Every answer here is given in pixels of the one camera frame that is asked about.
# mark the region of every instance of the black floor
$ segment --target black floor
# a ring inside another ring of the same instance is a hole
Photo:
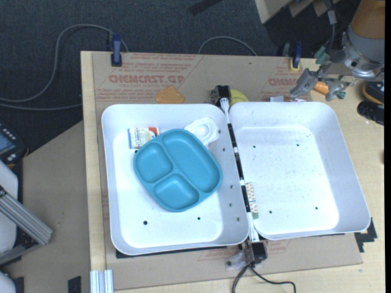
[[[342,0],[336,7],[350,21],[359,1]],[[283,9],[262,25],[254,0],[0,0],[0,9],[0,120],[30,151],[81,121],[82,109],[28,108],[81,103],[79,53],[107,50],[105,31],[68,31],[59,42],[53,83],[40,95],[53,73],[57,38],[72,25],[113,30],[131,52],[194,54],[205,40],[224,35],[247,43],[259,56],[278,56],[285,43],[300,41],[302,57],[312,57],[331,32],[327,16],[318,18],[312,7],[296,18]],[[202,53],[252,55],[230,40],[210,42]]]

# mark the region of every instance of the wooden table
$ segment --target wooden table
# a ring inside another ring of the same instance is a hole
[[[214,57],[216,73],[218,73],[221,67],[219,58],[220,56]],[[302,59],[301,63],[303,67],[316,69],[316,65],[312,59]],[[90,263],[92,270],[103,271],[106,269],[106,257],[103,236],[92,52],[83,51],[81,53],[81,68],[86,143]],[[340,122],[346,145],[367,200],[373,222],[375,223],[378,238],[373,243],[366,243],[364,245],[365,253],[362,254],[363,264],[361,265],[280,273],[267,277],[273,281],[293,281],[300,293],[386,291],[384,249],[384,127],[373,121],[368,121],[357,113],[357,105],[363,100],[360,90],[360,85],[348,88],[345,99],[335,99],[328,104],[333,108]],[[324,96],[317,92],[312,93],[312,99],[327,103],[324,100]],[[230,278],[122,290],[118,292],[230,292],[232,282],[233,280]],[[244,277],[237,287],[237,292],[258,291],[292,292],[293,290],[289,286],[266,284],[257,277]]]

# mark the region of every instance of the blue divided plate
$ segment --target blue divided plate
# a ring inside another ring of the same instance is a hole
[[[133,167],[153,198],[172,212],[201,203],[222,181],[215,158],[184,129],[169,130],[148,141],[134,155]]]

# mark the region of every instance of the white plastic tray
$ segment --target white plastic tray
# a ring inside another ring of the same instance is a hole
[[[211,117],[208,148],[222,185],[185,212],[164,210],[133,170],[127,129],[184,128]],[[230,118],[244,179],[252,183],[257,232],[270,240],[362,231],[370,215],[334,111],[324,103],[235,104]],[[111,237],[127,255],[239,244],[249,233],[223,112],[209,104],[116,104],[102,115]]]

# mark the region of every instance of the robotic arm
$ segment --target robotic arm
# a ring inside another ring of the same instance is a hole
[[[336,23],[331,11],[329,18],[331,24]],[[333,100],[345,88],[354,85],[356,79],[384,82],[385,26],[385,0],[362,0],[343,34],[342,47],[330,49],[330,44],[323,46],[315,54],[319,70],[304,70],[297,86],[290,92],[291,98],[311,91],[319,81],[329,89],[326,101]]]

